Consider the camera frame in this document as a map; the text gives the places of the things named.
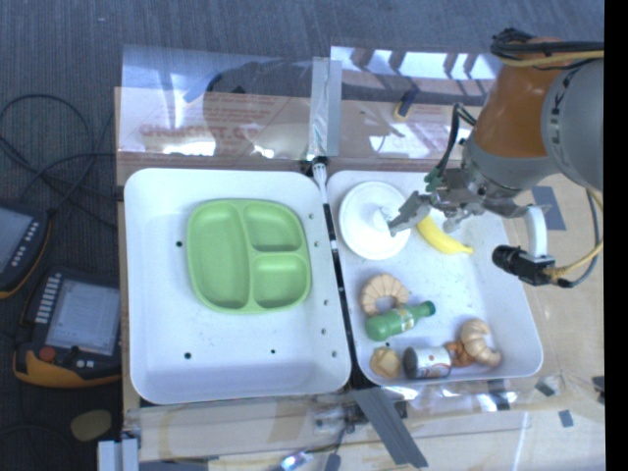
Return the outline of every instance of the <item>white plastic tray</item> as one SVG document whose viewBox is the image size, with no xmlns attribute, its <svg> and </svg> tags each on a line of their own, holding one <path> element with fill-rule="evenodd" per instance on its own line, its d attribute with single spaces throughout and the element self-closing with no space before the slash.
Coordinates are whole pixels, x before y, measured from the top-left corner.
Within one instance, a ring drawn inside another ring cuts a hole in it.
<svg viewBox="0 0 628 471">
<path fill-rule="evenodd" d="M 423 173 L 341 171 L 328 181 L 328 196 L 336 225 L 345 195 L 364 182 L 383 182 L 395 186 L 404 197 L 413 190 L 425 191 Z M 432 212 L 437 224 L 445 216 Z M 458 239 L 473 246 L 471 255 L 445 255 L 430 246 L 416 229 L 403 249 L 387 260 L 366 260 L 353 253 L 339 238 L 340 264 L 348 301 L 351 328 L 359 367 L 372 382 L 382 386 L 410 387 L 443 381 L 477 381 L 521 378 L 534 375 L 543 362 L 539 338 L 523 284 L 493 264 L 492 253 L 499 244 L 508 244 L 502 219 L 497 215 L 469 218 L 462 222 Z M 432 300 L 436 314 L 421 319 L 416 327 L 386 342 L 369 339 L 365 331 L 366 314 L 359 304 L 359 294 L 373 276 L 388 272 L 398 278 L 410 291 L 408 304 Z M 474 364 L 452 368 L 446 379 L 409 380 L 403 370 L 395 379 L 378 376 L 369 361 L 373 350 L 387 343 L 398 355 L 409 347 L 443 345 L 457 339 L 457 332 L 470 318 L 485 320 L 491 334 L 487 344 L 502 354 L 501 363 L 490 368 Z"/>
<path fill-rule="evenodd" d="M 300 219 L 312 286 L 298 305 L 233 315 L 200 302 L 185 253 L 187 218 L 218 198 L 279 201 Z M 287 172 L 146 169 L 125 187 L 131 381 L 157 404 L 330 393 L 350 372 L 320 192 Z"/>
</svg>

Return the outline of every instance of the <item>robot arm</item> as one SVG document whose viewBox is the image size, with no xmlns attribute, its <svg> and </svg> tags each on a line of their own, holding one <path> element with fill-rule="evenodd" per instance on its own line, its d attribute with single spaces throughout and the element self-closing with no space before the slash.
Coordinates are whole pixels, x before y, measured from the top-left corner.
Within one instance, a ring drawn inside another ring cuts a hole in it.
<svg viewBox="0 0 628 471">
<path fill-rule="evenodd" d="M 413 192 L 389 222 L 393 236 L 416 225 L 431 208 L 444 212 L 446 232 L 485 211 L 523 217 L 530 206 L 514 199 L 558 173 L 603 192 L 603 44 L 506 29 L 491 50 L 504 66 L 478 120 L 472 121 L 459 167 L 447 166 L 458 119 L 464 116 L 455 105 L 445 155 L 426 177 L 426 193 Z M 540 224 L 527 225 L 532 238 Z M 529 284 L 555 282 L 547 276 L 553 259 L 545 254 L 499 246 L 493 258 Z"/>
</svg>

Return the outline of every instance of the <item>black connector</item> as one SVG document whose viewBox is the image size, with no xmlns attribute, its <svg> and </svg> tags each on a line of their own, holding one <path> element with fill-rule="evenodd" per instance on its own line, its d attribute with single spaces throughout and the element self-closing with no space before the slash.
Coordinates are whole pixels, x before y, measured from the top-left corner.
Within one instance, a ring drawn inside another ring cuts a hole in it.
<svg viewBox="0 0 628 471">
<path fill-rule="evenodd" d="M 520 247 L 501 245 L 493 251 L 493 263 L 524 283 L 538 287 L 551 282 L 544 269 L 552 267 L 555 261 L 550 256 L 534 258 Z"/>
</svg>

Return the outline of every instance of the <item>yellow cable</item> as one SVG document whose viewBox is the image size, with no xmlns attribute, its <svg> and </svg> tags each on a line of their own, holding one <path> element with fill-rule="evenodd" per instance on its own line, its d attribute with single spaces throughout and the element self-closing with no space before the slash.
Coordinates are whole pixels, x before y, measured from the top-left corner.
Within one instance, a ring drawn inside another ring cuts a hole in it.
<svg viewBox="0 0 628 471">
<path fill-rule="evenodd" d="M 546 58 L 537 59 L 507 59 L 499 58 L 502 63 L 510 67 L 537 67 L 540 65 L 550 65 L 552 63 L 563 63 L 565 61 L 582 60 L 582 59 L 598 59 L 604 57 L 604 51 L 588 51 L 588 52 L 570 52 L 567 54 L 556 54 L 547 56 Z"/>
<path fill-rule="evenodd" d="M 600 200 L 600 198 L 597 197 L 592 190 L 589 190 L 589 193 L 591 194 L 594 201 L 600 208 L 600 212 L 603 213 L 603 206 L 602 206 L 602 201 Z M 551 280 L 553 282 L 556 282 L 558 279 L 582 267 L 583 265 L 591 261 L 595 256 L 600 254 L 600 252 L 603 250 L 603 244 L 604 244 L 604 238 L 602 236 L 600 238 L 600 241 L 595 245 L 595 247 L 588 254 L 582 257 L 580 260 L 577 260 L 576 262 L 571 263 L 569 265 L 565 265 L 564 267 L 549 267 L 545 269 L 544 272 L 551 277 Z"/>
</svg>

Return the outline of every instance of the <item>croissant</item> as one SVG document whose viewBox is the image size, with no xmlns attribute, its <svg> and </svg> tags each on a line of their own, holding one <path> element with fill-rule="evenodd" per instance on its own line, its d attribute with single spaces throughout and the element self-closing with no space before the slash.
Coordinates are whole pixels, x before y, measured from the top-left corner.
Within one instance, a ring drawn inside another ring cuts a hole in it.
<svg viewBox="0 0 628 471">
<path fill-rule="evenodd" d="M 401 281 L 390 274 L 378 274 L 366 282 L 360 293 L 360 305 L 367 316 L 380 314 L 377 308 L 377 300 L 382 297 L 390 297 L 394 307 L 404 305 L 410 296 L 410 292 Z"/>
<path fill-rule="evenodd" d="M 489 325 L 481 319 L 470 319 L 462 325 L 460 340 L 464 345 L 464 350 L 478 363 L 497 366 L 501 361 L 501 353 L 491 350 L 484 339 L 484 335 L 490 332 Z"/>
</svg>

